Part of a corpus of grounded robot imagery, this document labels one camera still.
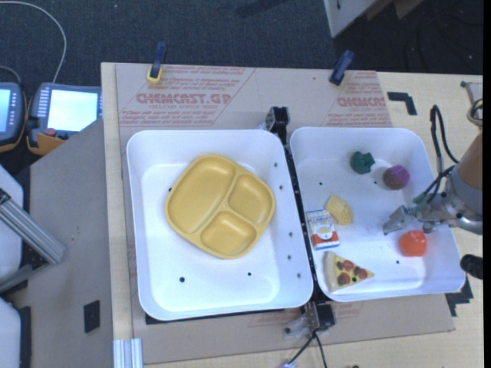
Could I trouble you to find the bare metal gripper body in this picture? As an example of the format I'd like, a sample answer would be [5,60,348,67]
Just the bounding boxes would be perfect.
[413,192,483,236]

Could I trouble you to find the orange toy pepper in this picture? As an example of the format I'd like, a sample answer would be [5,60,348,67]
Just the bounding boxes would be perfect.
[397,229,428,258]

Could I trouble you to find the white plastic tray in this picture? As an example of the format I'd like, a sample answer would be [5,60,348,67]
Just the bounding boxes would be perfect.
[126,129,315,322]
[288,126,467,304]

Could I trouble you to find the purple and brown toy food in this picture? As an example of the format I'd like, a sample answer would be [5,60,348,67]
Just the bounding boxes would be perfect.
[381,164,410,192]

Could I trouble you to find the green broccoli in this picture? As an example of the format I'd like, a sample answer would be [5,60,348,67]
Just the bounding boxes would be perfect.
[349,150,377,176]

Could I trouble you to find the white and red carton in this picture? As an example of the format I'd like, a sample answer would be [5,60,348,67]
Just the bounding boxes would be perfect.
[305,209,341,251]

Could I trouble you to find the pizza slice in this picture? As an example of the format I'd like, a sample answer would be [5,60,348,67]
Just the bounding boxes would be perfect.
[322,250,375,294]

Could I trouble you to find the thin black rod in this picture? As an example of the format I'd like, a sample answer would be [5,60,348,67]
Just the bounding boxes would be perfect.
[278,127,321,304]

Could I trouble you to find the yellow divided plate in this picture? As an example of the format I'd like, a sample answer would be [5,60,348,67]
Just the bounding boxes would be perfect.
[163,153,277,261]

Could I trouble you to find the brown cardboard board, red print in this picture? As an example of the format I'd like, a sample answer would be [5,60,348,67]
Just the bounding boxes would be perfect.
[114,62,457,365]

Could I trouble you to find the black cylinder on white bracket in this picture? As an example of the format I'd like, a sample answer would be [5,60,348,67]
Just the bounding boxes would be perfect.
[460,254,483,280]

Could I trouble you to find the black block with thin wires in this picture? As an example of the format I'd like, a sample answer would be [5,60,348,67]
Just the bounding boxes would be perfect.
[265,105,291,134]
[305,302,338,332]

